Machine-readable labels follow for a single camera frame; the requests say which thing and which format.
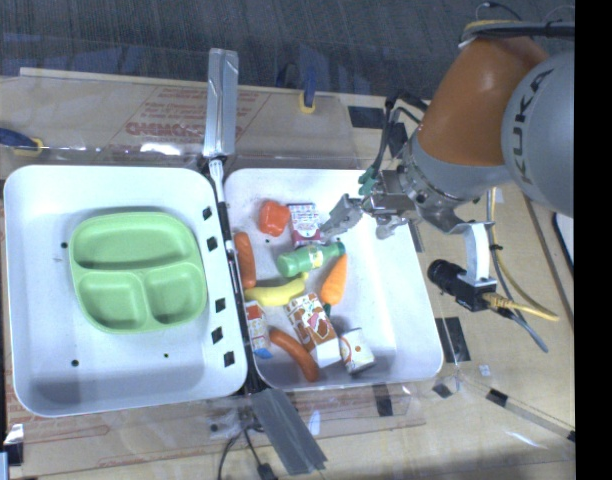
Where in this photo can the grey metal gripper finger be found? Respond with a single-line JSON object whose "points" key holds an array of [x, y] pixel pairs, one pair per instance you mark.
{"points": [[388, 225], [342, 215]]}

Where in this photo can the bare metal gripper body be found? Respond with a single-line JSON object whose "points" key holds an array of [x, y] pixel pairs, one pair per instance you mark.
{"points": [[401, 195]]}

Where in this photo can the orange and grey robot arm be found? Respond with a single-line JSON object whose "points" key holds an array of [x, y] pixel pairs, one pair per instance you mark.
{"points": [[466, 108]]}

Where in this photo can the pink and white carton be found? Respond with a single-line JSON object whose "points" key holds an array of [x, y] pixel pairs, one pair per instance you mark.
{"points": [[304, 225]]}

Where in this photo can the green bottle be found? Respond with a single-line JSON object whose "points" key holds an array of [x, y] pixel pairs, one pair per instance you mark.
{"points": [[298, 260]]}

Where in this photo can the white plastic tray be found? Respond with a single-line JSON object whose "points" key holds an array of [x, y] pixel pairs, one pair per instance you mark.
{"points": [[41, 268], [386, 293]]}

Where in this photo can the orange carrot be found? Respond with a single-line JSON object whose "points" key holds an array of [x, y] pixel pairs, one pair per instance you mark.
{"points": [[335, 283]]}

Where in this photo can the orange toy pepper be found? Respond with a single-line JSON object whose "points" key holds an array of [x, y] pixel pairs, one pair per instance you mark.
{"points": [[272, 217]]}

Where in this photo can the yellow banana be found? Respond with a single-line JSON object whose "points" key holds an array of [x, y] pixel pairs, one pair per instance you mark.
{"points": [[276, 294]]}

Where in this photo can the orange sausage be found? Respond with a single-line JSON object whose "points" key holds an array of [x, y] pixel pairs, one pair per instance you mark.
{"points": [[296, 353], [245, 260]]}

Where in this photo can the brown and white carton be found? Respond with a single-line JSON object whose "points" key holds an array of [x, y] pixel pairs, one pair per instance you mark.
{"points": [[313, 328]]}

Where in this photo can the thin black and white rod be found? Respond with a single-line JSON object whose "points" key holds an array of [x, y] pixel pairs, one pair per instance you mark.
{"points": [[221, 203]]}

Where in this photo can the small white can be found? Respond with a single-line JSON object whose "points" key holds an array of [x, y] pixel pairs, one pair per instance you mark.
{"points": [[357, 352]]}

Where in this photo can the white carton with blue cap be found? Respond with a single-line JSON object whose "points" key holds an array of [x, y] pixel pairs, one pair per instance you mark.
{"points": [[257, 328]]}

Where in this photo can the green divided plate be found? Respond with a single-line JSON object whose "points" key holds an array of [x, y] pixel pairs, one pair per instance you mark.
{"points": [[136, 273]]}

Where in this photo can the brown cardboard board red print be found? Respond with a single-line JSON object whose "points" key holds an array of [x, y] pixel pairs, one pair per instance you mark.
{"points": [[86, 113]]}

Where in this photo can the black cylinder on white bracket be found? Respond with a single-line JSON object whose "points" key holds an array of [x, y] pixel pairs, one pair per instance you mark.
{"points": [[458, 283]]}

